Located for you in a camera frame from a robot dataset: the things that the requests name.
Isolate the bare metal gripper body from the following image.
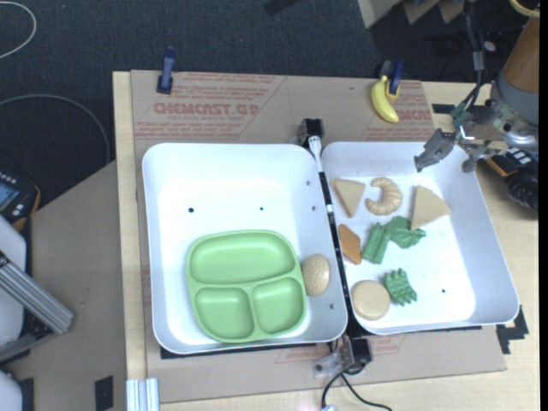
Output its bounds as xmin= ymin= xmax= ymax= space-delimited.
xmin=452 ymin=98 xmax=540 ymax=158

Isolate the green lettuce leaf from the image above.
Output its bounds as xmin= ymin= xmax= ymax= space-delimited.
xmin=386 ymin=215 xmax=427 ymax=250

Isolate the brown cardboard board red print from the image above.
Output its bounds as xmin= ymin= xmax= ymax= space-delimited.
xmin=130 ymin=69 xmax=509 ymax=404

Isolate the tan croissant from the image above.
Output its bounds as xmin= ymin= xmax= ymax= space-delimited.
xmin=364 ymin=176 xmax=404 ymax=217

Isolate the yellow banana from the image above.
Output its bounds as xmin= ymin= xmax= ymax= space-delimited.
xmin=370 ymin=74 xmax=401 ymax=124

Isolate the green asparagus bundle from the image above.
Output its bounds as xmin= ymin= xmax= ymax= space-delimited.
xmin=360 ymin=222 xmax=393 ymax=266

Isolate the green divided plate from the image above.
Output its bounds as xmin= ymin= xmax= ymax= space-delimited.
xmin=185 ymin=229 xmax=309 ymax=344

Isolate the orange diamond biscuit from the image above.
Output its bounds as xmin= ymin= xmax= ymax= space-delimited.
xmin=337 ymin=223 xmax=363 ymax=266

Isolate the tan domed bun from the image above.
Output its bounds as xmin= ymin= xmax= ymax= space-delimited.
xmin=301 ymin=253 xmax=331 ymax=298

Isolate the tan round flat bun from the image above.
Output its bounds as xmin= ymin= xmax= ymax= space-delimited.
xmin=349 ymin=279 xmax=392 ymax=322

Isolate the green ridged vegetable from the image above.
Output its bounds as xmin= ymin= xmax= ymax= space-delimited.
xmin=382 ymin=267 xmax=419 ymax=307

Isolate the white plastic tray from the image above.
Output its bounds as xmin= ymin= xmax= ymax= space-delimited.
xmin=141 ymin=142 xmax=348 ymax=355
xmin=320 ymin=140 xmax=521 ymax=337

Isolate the tan triangular sandwich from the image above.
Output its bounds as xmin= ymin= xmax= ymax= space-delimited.
xmin=329 ymin=177 xmax=366 ymax=219

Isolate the tan triangular bread slice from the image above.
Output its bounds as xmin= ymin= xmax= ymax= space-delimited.
xmin=410 ymin=184 xmax=453 ymax=232

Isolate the thin black and white rod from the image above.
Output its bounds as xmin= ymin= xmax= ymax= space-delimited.
xmin=308 ymin=136 xmax=354 ymax=338

